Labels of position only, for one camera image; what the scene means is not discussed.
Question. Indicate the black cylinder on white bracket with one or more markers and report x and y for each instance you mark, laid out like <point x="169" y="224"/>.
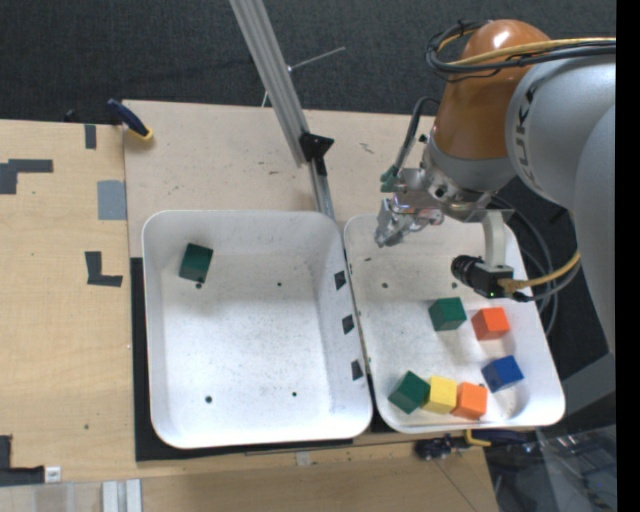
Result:
<point x="484" y="276"/>

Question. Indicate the white plastic tray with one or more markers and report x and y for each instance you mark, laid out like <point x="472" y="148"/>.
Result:
<point x="415" y="350"/>
<point x="250" y="340"/>

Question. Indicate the blue cube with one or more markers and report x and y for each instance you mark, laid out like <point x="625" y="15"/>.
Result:
<point x="503" y="374"/>

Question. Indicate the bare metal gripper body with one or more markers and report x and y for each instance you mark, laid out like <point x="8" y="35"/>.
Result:
<point x="434" y="194"/>

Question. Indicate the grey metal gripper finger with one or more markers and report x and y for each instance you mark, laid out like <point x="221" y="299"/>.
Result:
<point x="386" y="226"/>
<point x="413" y="225"/>

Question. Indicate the green cube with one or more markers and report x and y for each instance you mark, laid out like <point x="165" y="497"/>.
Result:
<point x="409" y="393"/>
<point x="447" y="314"/>
<point x="196" y="262"/>

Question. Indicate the yellow cube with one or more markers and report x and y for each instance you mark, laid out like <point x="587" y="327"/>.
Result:
<point x="441" y="395"/>

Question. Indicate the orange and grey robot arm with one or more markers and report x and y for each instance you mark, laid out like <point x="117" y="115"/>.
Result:
<point x="560" y="130"/>

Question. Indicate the orange cube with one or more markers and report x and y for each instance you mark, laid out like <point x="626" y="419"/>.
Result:
<point x="470" y="401"/>
<point x="491" y="324"/>

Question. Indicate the pale wood board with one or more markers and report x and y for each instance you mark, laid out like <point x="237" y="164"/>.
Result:
<point x="220" y="160"/>

